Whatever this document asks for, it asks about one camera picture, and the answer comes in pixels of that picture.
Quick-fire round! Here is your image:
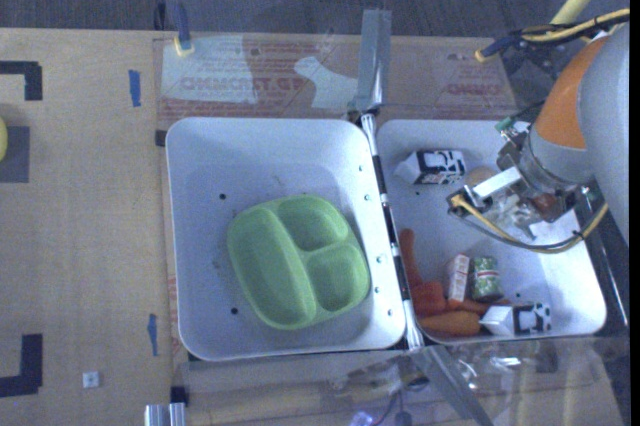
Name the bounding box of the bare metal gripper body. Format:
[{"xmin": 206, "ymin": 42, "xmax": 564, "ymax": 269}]
[{"xmin": 496, "ymin": 132, "xmax": 577, "ymax": 226}]

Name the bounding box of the clear plastic packet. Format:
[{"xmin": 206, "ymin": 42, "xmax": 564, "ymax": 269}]
[{"xmin": 487, "ymin": 193, "xmax": 532, "ymax": 228}]

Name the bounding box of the beige bread roll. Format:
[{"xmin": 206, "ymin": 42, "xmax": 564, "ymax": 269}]
[{"xmin": 464, "ymin": 166, "xmax": 497, "ymax": 188}]

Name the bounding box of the green can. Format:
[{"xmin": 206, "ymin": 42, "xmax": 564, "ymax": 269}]
[{"xmin": 468, "ymin": 255, "xmax": 505, "ymax": 304}]

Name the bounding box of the white plastic tray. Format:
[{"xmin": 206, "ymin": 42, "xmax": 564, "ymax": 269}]
[
  {"xmin": 164, "ymin": 116, "xmax": 407, "ymax": 362},
  {"xmin": 374, "ymin": 118, "xmax": 609, "ymax": 346}
]

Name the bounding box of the orange and white small carton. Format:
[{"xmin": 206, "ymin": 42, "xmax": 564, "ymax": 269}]
[{"xmin": 444, "ymin": 253, "xmax": 472, "ymax": 305}]

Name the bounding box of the black and white milk carton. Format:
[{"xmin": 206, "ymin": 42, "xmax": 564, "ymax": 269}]
[
  {"xmin": 478, "ymin": 301, "xmax": 553, "ymax": 338},
  {"xmin": 392, "ymin": 149, "xmax": 468, "ymax": 187}
]

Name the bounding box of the orange carrot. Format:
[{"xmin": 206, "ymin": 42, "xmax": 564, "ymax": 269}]
[
  {"xmin": 398, "ymin": 227, "xmax": 424, "ymax": 289},
  {"xmin": 409, "ymin": 280, "xmax": 448, "ymax": 318},
  {"xmin": 418, "ymin": 310, "xmax": 483, "ymax": 337}
]

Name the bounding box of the brown cardboard board, red print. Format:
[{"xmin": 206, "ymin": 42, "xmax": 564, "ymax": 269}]
[{"xmin": 152, "ymin": 31, "xmax": 630, "ymax": 426}]

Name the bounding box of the green divided plate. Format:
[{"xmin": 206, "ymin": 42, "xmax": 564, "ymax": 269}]
[{"xmin": 226, "ymin": 193, "xmax": 372, "ymax": 331}]

